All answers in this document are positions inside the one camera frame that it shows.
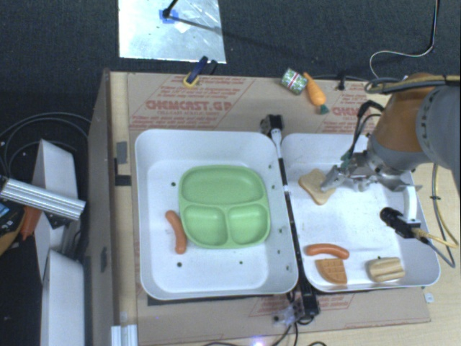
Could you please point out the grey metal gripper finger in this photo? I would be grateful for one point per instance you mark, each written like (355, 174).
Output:
(330, 178)
(357, 185)

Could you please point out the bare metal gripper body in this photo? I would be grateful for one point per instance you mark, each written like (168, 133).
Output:
(374, 171)

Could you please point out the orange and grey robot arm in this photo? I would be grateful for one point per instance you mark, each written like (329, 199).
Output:
(407, 121)

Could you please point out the beige toy bread slice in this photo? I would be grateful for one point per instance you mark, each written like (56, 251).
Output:
(313, 187)

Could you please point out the white plastic tray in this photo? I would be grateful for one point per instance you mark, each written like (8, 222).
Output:
(360, 222)
(216, 269)

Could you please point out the thin black and white rod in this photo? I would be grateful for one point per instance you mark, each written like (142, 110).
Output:
(288, 197)

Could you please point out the orange toy sausage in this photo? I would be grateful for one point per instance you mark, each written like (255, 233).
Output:
(178, 233)
(327, 249)

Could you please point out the orange toy carrot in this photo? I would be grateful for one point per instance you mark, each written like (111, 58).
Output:
(315, 92)

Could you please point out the orange toy waffle biscuit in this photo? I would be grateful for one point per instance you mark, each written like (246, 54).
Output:
(333, 270)

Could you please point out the beige toy bread roll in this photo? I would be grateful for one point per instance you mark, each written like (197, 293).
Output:
(385, 269)

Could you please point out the green and white small can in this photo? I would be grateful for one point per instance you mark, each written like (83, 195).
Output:
(294, 81)

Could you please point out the green divided plate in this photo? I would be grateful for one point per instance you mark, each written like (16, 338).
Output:
(219, 189)

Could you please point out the brown cardboard board red print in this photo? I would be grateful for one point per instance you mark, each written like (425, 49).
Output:
(216, 103)

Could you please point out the black cylinder on white bracket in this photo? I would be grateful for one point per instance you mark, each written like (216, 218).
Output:
(396, 222)

